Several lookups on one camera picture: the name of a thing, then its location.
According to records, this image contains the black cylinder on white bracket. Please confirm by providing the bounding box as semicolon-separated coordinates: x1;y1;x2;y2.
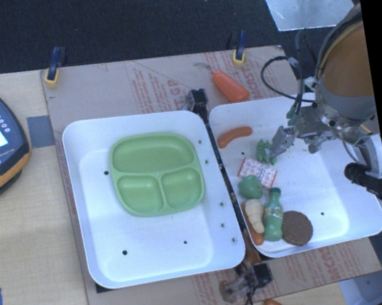
339;133;382;212

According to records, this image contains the brown biscuit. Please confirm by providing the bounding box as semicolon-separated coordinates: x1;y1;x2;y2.
278;207;317;250

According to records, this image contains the green pepper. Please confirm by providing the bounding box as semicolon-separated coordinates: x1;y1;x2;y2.
235;172;266;202

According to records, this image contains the green broccoli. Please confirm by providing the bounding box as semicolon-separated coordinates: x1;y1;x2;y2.
253;137;278;168

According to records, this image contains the green divided plate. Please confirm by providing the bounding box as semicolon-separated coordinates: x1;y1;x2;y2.
105;125;209;223

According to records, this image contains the orange and white packet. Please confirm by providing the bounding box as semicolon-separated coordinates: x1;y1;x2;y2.
234;152;280;194

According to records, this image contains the white plastic tray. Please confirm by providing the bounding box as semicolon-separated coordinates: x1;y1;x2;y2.
59;97;250;294
206;82;382;266

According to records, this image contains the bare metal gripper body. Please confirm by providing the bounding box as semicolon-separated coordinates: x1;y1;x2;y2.
289;99;359;150

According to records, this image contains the black block with thin wires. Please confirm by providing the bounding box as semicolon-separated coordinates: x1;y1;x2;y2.
252;261;274;288
183;87;210;114

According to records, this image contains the white parsnip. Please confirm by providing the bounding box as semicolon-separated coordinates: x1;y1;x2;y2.
242;196;268;237

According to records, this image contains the thin black rod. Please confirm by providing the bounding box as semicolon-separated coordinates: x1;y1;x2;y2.
200;105;254;266

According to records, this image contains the green bottle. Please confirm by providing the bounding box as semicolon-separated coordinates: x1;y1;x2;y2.
255;186;290;244

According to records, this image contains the brown cardboard board red print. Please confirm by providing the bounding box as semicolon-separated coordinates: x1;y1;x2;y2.
39;21;382;305

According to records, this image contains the orange bottle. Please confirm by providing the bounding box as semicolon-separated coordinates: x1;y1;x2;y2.
209;63;253;107

